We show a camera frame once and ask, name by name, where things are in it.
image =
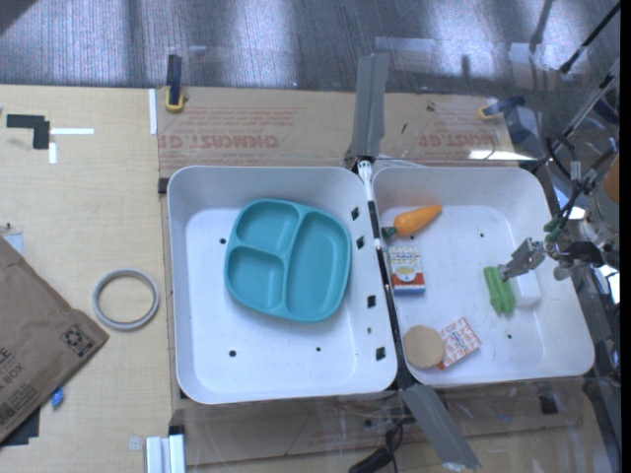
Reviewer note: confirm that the brown cardboard board red print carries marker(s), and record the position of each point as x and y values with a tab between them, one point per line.
236	141

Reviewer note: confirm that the white orange blue carton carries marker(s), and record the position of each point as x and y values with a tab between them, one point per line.
406	270

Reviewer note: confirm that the orange and white packet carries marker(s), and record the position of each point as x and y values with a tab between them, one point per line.
462	342

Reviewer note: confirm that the tan round biscuit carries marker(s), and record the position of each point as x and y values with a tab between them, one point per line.
423	347

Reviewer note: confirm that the white plastic tray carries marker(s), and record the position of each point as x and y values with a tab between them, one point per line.
276	358
458	284

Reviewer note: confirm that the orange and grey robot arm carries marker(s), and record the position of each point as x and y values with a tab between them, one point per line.
613	180

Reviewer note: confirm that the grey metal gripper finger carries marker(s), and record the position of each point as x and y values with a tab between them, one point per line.
531	248
516	267

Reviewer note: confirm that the white rectangular block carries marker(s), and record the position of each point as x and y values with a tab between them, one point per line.
526	291

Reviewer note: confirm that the teal divided plate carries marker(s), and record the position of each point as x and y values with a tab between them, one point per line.
315	264

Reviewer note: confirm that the brown paper envelope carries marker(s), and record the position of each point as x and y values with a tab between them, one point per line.
34	333

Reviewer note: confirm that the green toy bean pod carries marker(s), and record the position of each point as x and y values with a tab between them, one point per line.
498	291

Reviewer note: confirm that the white tape roll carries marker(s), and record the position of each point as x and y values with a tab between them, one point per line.
98	308

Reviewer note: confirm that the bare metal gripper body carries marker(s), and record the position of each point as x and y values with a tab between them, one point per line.
594	242

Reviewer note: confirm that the orange toy carrot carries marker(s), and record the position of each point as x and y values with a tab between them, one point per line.
416	219

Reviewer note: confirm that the small blue object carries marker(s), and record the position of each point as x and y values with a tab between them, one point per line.
57	397

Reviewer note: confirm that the thin black and white rod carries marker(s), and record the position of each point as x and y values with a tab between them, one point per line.
383	264

